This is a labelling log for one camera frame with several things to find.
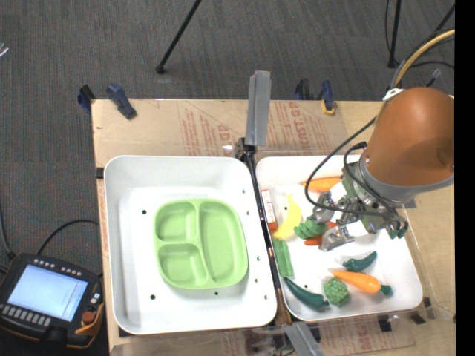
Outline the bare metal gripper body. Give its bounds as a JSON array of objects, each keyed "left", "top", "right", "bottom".
[{"left": 331, "top": 163, "right": 409, "bottom": 240}]

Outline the red-orange chili pepper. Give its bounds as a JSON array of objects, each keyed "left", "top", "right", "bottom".
[{"left": 303, "top": 220, "right": 338, "bottom": 246}]

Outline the green leafy vegetable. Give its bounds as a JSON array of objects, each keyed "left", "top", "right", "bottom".
[{"left": 293, "top": 219, "right": 328, "bottom": 241}]

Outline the yellow banana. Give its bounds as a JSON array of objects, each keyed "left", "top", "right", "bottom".
[{"left": 272, "top": 194, "right": 303, "bottom": 241}]

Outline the dark green chili pepper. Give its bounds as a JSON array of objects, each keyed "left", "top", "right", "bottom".
[
  {"left": 341, "top": 251, "right": 378, "bottom": 273},
  {"left": 284, "top": 276, "right": 330, "bottom": 310}
]

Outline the orange carrot with green top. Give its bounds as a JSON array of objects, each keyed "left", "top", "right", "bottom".
[{"left": 330, "top": 268, "right": 393, "bottom": 297}]

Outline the green bumpy vegetable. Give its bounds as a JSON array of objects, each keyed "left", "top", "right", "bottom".
[{"left": 322, "top": 276, "right": 351, "bottom": 308}]

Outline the white packet with red print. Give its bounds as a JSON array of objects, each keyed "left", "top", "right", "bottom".
[{"left": 260, "top": 188, "right": 278, "bottom": 233}]

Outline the light green celery stick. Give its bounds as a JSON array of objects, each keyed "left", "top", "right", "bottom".
[{"left": 272, "top": 237, "right": 295, "bottom": 278}]

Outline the thin black and white rod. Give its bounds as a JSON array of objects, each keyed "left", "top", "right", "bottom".
[{"left": 243, "top": 150, "right": 292, "bottom": 326}]

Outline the white plastic tray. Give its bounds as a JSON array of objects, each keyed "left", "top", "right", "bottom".
[
  {"left": 255, "top": 155, "right": 425, "bottom": 323},
  {"left": 103, "top": 155, "right": 278, "bottom": 336}
]

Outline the green divided plate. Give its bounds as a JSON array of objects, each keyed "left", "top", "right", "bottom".
[{"left": 153, "top": 197, "right": 249, "bottom": 290}]

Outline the brown cardboard board red print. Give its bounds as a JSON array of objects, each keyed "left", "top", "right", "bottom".
[{"left": 91, "top": 98, "right": 456, "bottom": 356}]

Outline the black block with thin wires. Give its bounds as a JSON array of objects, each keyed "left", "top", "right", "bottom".
[{"left": 232, "top": 137, "right": 258, "bottom": 161}]

